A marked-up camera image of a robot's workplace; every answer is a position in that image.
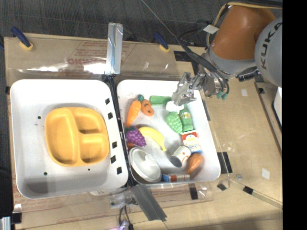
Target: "orange toy food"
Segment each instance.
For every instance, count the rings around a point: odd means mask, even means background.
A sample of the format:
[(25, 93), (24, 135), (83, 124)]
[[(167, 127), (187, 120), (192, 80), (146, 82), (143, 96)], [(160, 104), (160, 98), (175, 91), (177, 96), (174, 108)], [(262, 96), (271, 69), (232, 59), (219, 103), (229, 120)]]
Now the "orange toy food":
[(191, 174), (201, 164), (201, 162), (203, 162), (203, 157), (201, 154), (195, 152), (189, 157), (188, 162), (189, 169), (187, 174)]
[(154, 110), (152, 109), (152, 104), (150, 103), (150, 101), (145, 100), (145, 99), (142, 101), (141, 111), (147, 116), (154, 115)]
[(141, 101), (144, 99), (142, 95), (138, 95), (138, 99), (133, 101), (127, 115), (127, 121), (126, 121), (126, 127), (129, 128), (133, 122), (133, 120), (136, 118), (136, 116), (139, 114), (142, 104)]

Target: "yellow clamp pad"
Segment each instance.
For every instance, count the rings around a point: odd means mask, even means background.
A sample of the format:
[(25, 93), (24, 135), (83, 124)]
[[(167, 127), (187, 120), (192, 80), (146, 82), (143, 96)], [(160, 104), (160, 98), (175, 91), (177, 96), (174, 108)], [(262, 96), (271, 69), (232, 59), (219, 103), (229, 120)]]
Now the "yellow clamp pad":
[(159, 46), (159, 48), (161, 49), (161, 50), (163, 50), (164, 52), (169, 52), (169, 50), (170, 50), (170, 47), (168, 47), (168, 49), (166, 49), (166, 48), (164, 48), (161, 44), (160, 44), (160, 46)]
[(30, 42), (30, 46), (29, 47), (27, 47), (26, 45), (24, 45), (22, 42), (19, 42), (19, 45), (21, 46), (21, 47), (23, 47), (24, 49), (26, 49), (26, 50), (28, 50), (28, 51), (30, 51), (32, 48), (33, 48), (33, 44)]

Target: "tin can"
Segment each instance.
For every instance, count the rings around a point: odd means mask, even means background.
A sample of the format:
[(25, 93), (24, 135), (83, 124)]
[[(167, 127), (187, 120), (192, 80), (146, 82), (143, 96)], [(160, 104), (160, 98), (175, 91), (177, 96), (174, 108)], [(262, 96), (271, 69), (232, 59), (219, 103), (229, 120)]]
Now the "tin can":
[(191, 156), (191, 151), (185, 146), (180, 146), (170, 157), (170, 161), (176, 167), (181, 167), (183, 162)]

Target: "purple grapes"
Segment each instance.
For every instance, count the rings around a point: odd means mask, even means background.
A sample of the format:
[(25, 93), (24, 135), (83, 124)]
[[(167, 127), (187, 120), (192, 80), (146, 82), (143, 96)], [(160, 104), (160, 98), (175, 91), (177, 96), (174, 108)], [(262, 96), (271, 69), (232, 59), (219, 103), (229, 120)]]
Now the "purple grapes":
[(126, 141), (132, 142), (139, 147), (145, 147), (146, 141), (136, 126), (131, 126), (126, 132)]

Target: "green vegetable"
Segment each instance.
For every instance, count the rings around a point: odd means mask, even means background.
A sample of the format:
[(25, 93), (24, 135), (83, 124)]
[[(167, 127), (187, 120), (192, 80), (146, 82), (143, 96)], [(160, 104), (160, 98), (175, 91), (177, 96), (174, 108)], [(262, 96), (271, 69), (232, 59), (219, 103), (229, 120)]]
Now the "green vegetable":
[(182, 133), (182, 123), (177, 112), (170, 112), (166, 116), (166, 123), (170, 128), (178, 134)]
[(149, 101), (152, 105), (166, 105), (168, 102), (172, 101), (172, 97), (152, 95)]

